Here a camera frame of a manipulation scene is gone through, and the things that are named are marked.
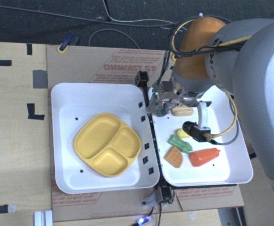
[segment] orange toy carrot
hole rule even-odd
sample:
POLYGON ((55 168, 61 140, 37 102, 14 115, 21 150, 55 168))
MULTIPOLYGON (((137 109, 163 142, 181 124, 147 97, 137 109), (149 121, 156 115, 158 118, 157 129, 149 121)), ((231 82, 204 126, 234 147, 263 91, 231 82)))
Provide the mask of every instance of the orange toy carrot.
POLYGON ((209 148, 190 153, 190 161, 194 167, 199 167, 219 156, 220 150, 209 148))

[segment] wooden table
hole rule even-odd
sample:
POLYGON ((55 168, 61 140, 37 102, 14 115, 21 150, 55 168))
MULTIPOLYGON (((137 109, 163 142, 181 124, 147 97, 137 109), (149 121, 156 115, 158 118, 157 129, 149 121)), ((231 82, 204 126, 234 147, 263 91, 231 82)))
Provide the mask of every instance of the wooden table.
MULTIPOLYGON (((48 90, 33 88, 33 71, 47 70, 46 45, 0 42, 0 60, 12 66, 0 66, 0 205, 15 205, 16 211, 0 214, 0 226, 33 225, 35 211, 51 210, 48 90), (44 120, 28 119, 27 104, 35 104, 35 114, 44 120)), ((162 213, 161 225, 220 226, 217 209, 162 213)), ((124 225, 138 216, 58 222, 55 226, 124 225)), ((149 226, 157 224, 158 215, 149 226)))

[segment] yellow plate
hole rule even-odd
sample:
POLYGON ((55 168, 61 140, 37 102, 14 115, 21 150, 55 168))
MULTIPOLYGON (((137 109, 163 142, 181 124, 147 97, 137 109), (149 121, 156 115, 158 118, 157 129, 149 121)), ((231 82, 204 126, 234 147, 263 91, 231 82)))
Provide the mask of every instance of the yellow plate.
POLYGON ((106 177, 123 173, 141 151, 138 134, 118 117, 101 113, 91 119, 74 140, 78 156, 106 177))

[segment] cardboard sheet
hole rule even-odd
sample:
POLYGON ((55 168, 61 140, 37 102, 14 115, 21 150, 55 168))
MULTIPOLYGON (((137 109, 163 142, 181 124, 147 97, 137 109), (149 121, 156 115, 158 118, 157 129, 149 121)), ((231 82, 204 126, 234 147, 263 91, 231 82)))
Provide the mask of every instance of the cardboard sheet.
MULTIPOLYGON (((62 82, 134 83, 138 71, 149 73, 150 86, 160 76, 164 51, 70 46, 66 53, 60 54, 57 47, 47 46, 54 221, 148 214, 150 209, 141 207, 141 199, 154 192, 154 188, 74 195, 59 190, 54 175, 50 92, 56 84, 62 82)), ((163 212, 244 205, 239 186, 189 188, 175 192, 174 202, 164 205, 163 212)))

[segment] toy food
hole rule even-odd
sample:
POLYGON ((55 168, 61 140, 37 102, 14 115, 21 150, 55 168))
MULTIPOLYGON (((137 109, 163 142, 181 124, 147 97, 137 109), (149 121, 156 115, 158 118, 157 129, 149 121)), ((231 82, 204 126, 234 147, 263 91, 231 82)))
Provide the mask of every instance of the toy food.
POLYGON ((176 168, 179 168, 182 165, 183 156, 177 147, 172 146, 167 152, 165 160, 174 165, 176 168))
POLYGON ((212 159, 215 159, 220 154, 217 148, 203 149, 190 153, 190 161, 194 167, 199 167, 212 159))
POLYGON ((171 135, 170 139, 168 140, 168 143, 176 146, 183 153, 190 153, 190 151, 192 151, 192 146, 188 142, 183 141, 175 134, 171 135))
POLYGON ((176 132, 176 135, 179 138, 191 138, 192 136, 188 135, 182 128, 178 129, 178 131, 176 132))
POLYGON ((186 105, 176 106, 171 110, 174 116, 186 116, 193 114, 193 108, 186 105))

